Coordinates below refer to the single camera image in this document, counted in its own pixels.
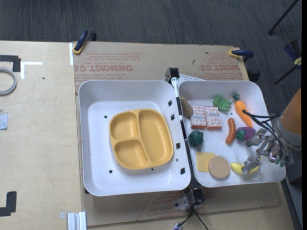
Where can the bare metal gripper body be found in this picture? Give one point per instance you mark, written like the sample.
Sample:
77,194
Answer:
272,148

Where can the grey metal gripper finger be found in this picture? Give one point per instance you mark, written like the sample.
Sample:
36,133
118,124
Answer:
251,163
256,138

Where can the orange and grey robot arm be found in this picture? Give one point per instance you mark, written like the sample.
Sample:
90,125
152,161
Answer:
291,118

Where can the purple grapes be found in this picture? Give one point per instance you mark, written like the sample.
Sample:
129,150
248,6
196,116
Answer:
247,132

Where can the yellow banana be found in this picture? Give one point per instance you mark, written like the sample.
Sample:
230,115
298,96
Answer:
237,168

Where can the orange sausage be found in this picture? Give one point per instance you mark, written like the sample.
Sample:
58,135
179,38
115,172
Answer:
231,130

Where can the orange carrot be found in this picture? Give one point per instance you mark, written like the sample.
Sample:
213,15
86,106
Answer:
241,109

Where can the tan round biscuit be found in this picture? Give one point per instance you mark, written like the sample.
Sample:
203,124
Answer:
219,167

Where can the white plastic tray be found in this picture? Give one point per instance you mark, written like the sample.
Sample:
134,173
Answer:
98,133
216,142

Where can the orange and white carton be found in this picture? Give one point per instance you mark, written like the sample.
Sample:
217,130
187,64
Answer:
213,118
198,117

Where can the green lettuce leaf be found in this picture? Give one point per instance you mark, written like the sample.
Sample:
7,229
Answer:
221,103

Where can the yellow cheese slice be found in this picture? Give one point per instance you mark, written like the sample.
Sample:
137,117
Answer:
202,160

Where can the green broccoli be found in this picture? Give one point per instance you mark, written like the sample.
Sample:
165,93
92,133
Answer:
196,138

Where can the thin black and white rod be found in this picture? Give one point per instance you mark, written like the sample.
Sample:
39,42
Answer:
183,126

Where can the tan ribbed cone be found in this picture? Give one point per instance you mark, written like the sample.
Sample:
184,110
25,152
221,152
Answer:
187,108

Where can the white paper sheet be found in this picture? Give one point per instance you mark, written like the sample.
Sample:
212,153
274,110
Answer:
189,77

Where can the yellow divided plate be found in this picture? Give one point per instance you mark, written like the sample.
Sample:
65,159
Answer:
153,133

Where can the brown cardboard board red print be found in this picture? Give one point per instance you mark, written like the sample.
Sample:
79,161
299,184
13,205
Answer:
144,63

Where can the grey tape roll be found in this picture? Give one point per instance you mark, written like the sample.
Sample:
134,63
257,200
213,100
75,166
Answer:
14,83

